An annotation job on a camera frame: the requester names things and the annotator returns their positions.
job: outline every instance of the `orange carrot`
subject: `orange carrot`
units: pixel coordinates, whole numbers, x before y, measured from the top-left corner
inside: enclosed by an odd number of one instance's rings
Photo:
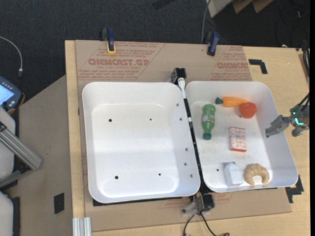
[[[237,107],[242,103],[249,102],[246,99],[236,98],[236,97],[224,97],[220,99],[219,97],[216,98],[216,104],[222,104],[224,107]]]

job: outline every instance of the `small box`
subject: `small box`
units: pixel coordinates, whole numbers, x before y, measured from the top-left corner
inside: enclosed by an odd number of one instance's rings
[[[228,136],[229,136],[230,150],[238,151],[238,152],[247,151],[246,135],[245,135],[244,128],[229,127]]]

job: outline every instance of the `toy tomato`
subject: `toy tomato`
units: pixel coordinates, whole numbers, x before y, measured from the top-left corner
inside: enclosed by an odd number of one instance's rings
[[[245,118],[252,118],[257,111],[255,103],[247,102],[240,105],[241,115]]]

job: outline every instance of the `black bracket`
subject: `black bracket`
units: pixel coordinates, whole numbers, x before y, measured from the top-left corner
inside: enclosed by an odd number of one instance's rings
[[[268,74],[265,62],[261,59],[249,59],[248,61],[251,65],[259,65],[262,74]]]
[[[295,188],[286,187],[285,190],[286,190],[286,194],[287,194],[287,197],[289,199],[289,202],[292,204],[293,203],[293,195],[301,195],[302,192],[304,191],[304,188],[303,188],[303,185],[302,185],[302,182],[300,179],[300,175],[299,175],[299,178],[295,184]]]
[[[174,68],[174,70],[171,74],[170,81],[171,81],[171,83],[178,85],[178,79],[179,78],[185,79],[186,76],[187,75],[186,75],[186,69],[185,68],[176,67],[176,68]]]

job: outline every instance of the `toy croissant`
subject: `toy croissant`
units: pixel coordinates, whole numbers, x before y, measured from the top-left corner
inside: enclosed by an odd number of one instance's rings
[[[269,181],[269,173],[265,167],[262,167],[259,163],[249,164],[244,173],[244,179],[250,185],[255,185],[253,176],[261,176],[262,183],[266,184]]]

